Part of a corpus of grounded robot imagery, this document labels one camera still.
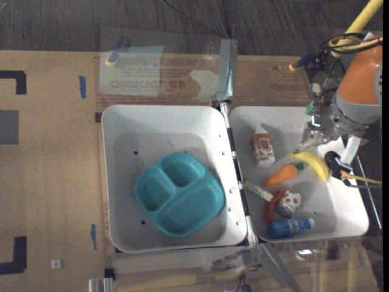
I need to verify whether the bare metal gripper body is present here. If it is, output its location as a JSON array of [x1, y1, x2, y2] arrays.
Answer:
[[307, 107, 370, 140]]

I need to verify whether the yellow banana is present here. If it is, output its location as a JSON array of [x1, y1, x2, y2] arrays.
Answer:
[[289, 150, 331, 183]]

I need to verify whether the orange carrot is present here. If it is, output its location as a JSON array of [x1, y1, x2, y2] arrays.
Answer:
[[263, 162, 305, 188]]

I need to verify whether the orange and white carton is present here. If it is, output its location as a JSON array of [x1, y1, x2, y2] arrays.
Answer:
[[249, 123, 276, 169]]

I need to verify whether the white can with red print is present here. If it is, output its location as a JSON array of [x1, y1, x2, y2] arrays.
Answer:
[[275, 189, 303, 219]]

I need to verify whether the white patterned stick packet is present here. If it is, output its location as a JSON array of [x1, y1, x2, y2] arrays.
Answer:
[[244, 180, 275, 202]]

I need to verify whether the white plastic tray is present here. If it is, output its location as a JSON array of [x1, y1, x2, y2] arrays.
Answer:
[[228, 105, 370, 244], [100, 104, 249, 254]]

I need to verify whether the red sausage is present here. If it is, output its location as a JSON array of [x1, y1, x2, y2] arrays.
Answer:
[[263, 190, 284, 224]]

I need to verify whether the blue plastic bottle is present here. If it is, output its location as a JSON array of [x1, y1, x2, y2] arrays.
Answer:
[[267, 218, 316, 240]]

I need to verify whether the brown cardboard board, red print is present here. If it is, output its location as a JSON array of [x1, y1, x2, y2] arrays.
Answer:
[[92, 55, 314, 274]]

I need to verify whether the blue divided plate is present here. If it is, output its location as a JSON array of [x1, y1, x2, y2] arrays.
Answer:
[[134, 151, 227, 240]]

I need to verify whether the black cylinder on white bracket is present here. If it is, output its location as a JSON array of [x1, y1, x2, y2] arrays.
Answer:
[[323, 134, 362, 179]]

